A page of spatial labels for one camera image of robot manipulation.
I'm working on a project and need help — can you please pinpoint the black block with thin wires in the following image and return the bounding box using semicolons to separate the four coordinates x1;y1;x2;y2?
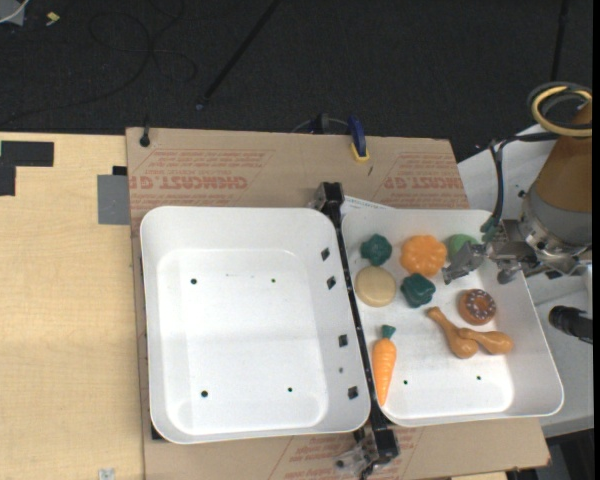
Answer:
312;181;345;210
352;425;401;470

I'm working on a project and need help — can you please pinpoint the brown sprinkled doughnut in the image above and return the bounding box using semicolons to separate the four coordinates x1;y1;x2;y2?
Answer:
457;288;498;327

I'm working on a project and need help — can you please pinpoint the cream round biscuit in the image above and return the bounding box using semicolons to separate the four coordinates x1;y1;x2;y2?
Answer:
354;265;398;309

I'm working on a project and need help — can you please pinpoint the brown cardboard board red print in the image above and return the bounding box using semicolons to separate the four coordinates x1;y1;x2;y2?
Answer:
124;126;553;480

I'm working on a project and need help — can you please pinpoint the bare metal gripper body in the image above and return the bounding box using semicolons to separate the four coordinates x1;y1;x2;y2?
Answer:
486;219;594;276

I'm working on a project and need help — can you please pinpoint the brown chicken drumstick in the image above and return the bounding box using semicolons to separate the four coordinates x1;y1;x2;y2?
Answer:
425;306;480;360
458;327;515;356

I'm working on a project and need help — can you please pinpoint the light green ball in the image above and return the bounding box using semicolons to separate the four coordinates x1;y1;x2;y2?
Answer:
444;233;482;264

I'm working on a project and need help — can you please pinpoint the orange pumpkin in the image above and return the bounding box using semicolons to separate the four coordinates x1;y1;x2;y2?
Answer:
398;234;449;276

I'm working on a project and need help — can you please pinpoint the black cylinder on white bracket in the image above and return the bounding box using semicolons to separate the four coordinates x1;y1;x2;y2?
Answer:
548;262;594;345

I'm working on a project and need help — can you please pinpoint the orange carrot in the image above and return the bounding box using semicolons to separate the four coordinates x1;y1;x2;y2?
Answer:
371;324;399;408

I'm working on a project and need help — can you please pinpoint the white paper sheet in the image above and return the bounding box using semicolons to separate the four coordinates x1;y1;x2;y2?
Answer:
342;195;397;213

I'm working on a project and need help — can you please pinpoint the dark green broccoli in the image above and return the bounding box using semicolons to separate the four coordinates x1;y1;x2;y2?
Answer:
399;273;438;310
359;233;394;268

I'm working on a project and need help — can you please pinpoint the thin black rod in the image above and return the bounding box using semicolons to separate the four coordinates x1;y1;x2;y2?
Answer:
325;198;392;439

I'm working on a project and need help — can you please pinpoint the white plastic tray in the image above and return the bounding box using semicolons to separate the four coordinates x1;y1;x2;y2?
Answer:
340;208;566;429
139;205;372;445

